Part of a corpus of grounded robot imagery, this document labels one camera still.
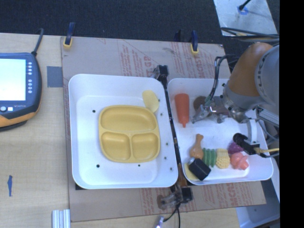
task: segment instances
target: black floor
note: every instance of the black floor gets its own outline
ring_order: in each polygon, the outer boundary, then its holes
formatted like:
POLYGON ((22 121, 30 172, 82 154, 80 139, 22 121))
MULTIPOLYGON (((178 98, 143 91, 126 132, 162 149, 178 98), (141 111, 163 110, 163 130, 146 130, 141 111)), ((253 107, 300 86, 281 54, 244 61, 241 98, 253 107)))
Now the black floor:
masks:
MULTIPOLYGON (((279 34, 280 0, 266 1, 279 34)), ((70 22, 80 37, 173 41, 182 29, 185 40, 195 30, 199 43, 223 44, 226 54, 249 45, 222 36, 213 0, 0 0, 3 33, 64 36, 70 22)))

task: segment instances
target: blue mark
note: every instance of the blue mark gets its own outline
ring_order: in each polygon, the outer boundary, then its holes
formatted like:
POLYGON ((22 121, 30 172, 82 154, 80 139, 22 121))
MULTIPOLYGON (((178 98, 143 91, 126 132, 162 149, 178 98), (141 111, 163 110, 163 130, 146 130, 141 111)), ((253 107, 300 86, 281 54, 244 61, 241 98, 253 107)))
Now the blue mark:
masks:
POLYGON ((13 185, 13 177, 11 175, 9 175, 9 180, 8 180, 8 186, 9 186, 9 196, 11 197, 11 186, 13 185))
POLYGON ((237 7, 238 13, 241 15, 246 15, 248 14, 248 9, 246 8, 246 6, 243 8, 243 10, 239 10, 239 7, 237 7))

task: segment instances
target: white screen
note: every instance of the white screen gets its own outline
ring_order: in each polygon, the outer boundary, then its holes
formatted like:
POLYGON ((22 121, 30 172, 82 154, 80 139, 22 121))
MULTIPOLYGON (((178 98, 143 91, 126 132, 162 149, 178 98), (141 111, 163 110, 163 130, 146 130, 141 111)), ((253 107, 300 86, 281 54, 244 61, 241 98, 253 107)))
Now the white screen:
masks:
POLYGON ((26 60, 0 58, 0 101, 25 101, 26 60))

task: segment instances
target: brown toy drumstick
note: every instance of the brown toy drumstick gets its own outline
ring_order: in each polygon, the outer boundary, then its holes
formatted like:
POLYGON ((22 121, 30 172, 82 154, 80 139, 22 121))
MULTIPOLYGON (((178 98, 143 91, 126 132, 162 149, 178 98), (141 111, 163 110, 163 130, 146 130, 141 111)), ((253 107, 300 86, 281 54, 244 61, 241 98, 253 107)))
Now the brown toy drumstick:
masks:
POLYGON ((202 141, 203 138, 204 136, 199 133, 196 135, 195 143, 193 147, 191 147, 190 149, 190 157, 194 157, 195 159, 201 159, 201 160, 203 159, 204 152, 200 146, 200 142, 202 141))

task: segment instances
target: orange cylinder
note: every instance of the orange cylinder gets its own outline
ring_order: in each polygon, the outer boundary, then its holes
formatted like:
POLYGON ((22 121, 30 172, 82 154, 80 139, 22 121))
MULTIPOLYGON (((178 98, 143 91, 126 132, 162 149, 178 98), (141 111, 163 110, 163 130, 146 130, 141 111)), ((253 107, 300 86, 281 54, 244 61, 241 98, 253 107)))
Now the orange cylinder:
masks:
POLYGON ((189 95, 185 93, 177 94, 174 100, 179 123, 186 127, 189 122, 189 95))

